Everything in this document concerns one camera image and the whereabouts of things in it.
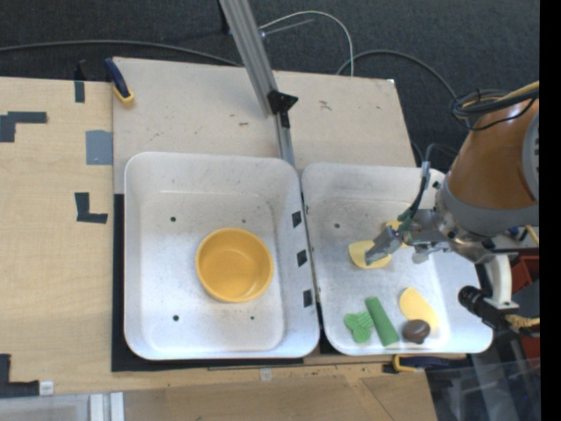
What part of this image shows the black cylinder on white bracket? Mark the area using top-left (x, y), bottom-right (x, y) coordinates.
top-left (458, 253), bottom-right (521, 331)

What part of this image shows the white plastic tray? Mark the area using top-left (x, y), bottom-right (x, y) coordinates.
top-left (124, 151), bottom-right (322, 361)
top-left (301, 161), bottom-right (494, 357)

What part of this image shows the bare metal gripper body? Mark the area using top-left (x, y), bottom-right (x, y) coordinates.
top-left (399, 187), bottom-right (501, 265)

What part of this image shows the green leaf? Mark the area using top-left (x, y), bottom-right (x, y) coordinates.
top-left (343, 310), bottom-right (375, 345)

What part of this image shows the brown round mushroom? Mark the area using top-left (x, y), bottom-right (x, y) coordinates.
top-left (401, 318), bottom-right (431, 346)

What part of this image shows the yellow bowl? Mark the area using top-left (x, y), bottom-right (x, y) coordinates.
top-left (195, 227), bottom-right (275, 304)

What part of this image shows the green stick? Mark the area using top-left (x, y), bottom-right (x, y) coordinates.
top-left (365, 296), bottom-right (401, 347)

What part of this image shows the yellow flat slice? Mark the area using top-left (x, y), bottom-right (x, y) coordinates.
top-left (348, 220), bottom-right (407, 270)
top-left (398, 286), bottom-right (441, 331)

